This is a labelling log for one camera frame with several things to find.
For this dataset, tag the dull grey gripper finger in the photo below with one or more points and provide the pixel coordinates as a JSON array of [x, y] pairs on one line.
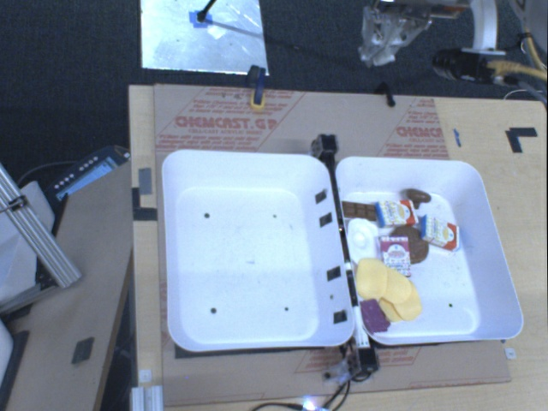
[[404, 30], [371, 37]]

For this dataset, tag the brown cardboard board red print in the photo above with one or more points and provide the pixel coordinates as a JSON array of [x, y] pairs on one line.
[[274, 122]]

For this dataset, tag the brown chocolate bar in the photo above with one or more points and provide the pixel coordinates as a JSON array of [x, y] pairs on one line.
[[357, 210]]

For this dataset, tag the orange white blue carton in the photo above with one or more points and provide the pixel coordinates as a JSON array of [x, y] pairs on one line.
[[441, 231], [396, 213]]

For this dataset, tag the thin black and white rod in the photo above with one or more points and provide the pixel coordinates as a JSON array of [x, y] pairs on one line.
[[342, 229]]

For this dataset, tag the white fried egg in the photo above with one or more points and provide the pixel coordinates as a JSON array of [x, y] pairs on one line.
[[360, 237]]

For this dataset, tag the brown round biscuit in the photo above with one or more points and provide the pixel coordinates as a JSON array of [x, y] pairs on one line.
[[419, 246]]

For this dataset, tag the pink and white carton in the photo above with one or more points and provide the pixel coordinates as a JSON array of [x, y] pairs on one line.
[[396, 255]]

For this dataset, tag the yellow potato crisp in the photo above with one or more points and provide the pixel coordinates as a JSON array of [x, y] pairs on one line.
[[370, 278], [400, 287], [409, 310]]

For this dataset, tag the white plastic tray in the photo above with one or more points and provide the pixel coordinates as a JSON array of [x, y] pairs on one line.
[[466, 285], [244, 255]]

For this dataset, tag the purple cube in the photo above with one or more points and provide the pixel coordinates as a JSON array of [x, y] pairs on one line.
[[374, 316]]

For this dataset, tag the black cylinder on white bracket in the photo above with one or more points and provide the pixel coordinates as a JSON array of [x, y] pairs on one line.
[[460, 64]]

